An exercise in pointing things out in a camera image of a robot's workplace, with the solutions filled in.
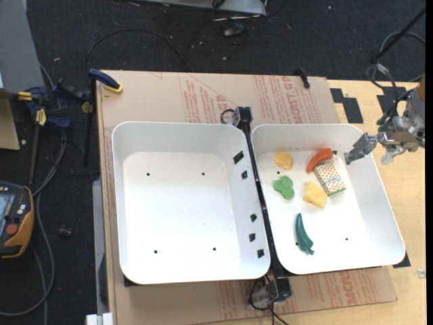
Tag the thin black rod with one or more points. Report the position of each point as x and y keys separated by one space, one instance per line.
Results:
x=261 y=191

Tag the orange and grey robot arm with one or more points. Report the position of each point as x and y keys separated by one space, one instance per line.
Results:
x=419 y=103

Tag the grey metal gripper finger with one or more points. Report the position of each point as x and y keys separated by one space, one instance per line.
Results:
x=361 y=147

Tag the green broccoli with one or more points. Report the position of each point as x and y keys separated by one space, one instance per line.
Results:
x=284 y=187

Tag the brown cardboard board red print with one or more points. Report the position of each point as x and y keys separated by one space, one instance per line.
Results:
x=162 y=97

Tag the yellow biscuit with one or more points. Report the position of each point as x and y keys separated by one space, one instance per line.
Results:
x=283 y=159

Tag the white plastic tray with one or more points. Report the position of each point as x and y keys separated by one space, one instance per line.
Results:
x=176 y=208
x=338 y=235

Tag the green chili pepper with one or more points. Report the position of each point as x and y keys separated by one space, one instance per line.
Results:
x=303 y=236

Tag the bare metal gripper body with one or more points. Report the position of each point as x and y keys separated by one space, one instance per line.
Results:
x=404 y=132

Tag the yellow cheese wedge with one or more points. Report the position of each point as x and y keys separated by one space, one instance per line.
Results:
x=315 y=195

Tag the patterned carton with green edge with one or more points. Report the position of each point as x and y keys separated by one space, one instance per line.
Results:
x=330 y=178

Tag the orange chili pepper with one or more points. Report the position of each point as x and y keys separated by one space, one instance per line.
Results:
x=318 y=158

